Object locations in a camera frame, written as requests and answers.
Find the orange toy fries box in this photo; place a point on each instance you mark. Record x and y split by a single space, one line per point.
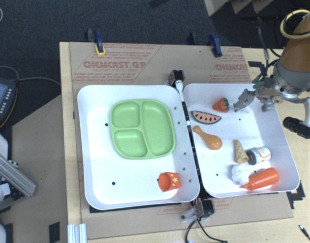
170 181

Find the orange toy chicken drumstick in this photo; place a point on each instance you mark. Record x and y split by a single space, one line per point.
211 140

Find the small white can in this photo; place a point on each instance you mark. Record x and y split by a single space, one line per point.
261 154

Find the orange squeeze bottle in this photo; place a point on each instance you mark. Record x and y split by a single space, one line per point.
263 178

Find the white toy ice cream scoop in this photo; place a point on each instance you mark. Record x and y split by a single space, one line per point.
239 173

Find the green divided plate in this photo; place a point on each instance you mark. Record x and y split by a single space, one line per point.
154 125

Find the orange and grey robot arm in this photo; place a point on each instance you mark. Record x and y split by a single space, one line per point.
299 49

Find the thin black and white rod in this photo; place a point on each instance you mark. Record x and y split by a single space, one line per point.
187 121

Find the tan toy ice cream cone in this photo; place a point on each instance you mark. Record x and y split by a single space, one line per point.
240 152

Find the red toy strawberry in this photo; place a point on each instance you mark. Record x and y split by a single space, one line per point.
219 105

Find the white plastic tray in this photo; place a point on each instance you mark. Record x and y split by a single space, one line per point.
261 125
134 176

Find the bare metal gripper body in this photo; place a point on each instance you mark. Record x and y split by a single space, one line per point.
271 90

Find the brown cardboard board red print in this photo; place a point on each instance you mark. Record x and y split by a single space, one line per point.
154 59

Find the toy watermelon slice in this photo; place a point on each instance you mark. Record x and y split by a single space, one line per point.
205 117

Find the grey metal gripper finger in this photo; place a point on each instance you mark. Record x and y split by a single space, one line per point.
267 105
243 100

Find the black cylinder on white bracket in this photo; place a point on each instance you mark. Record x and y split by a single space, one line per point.
297 126

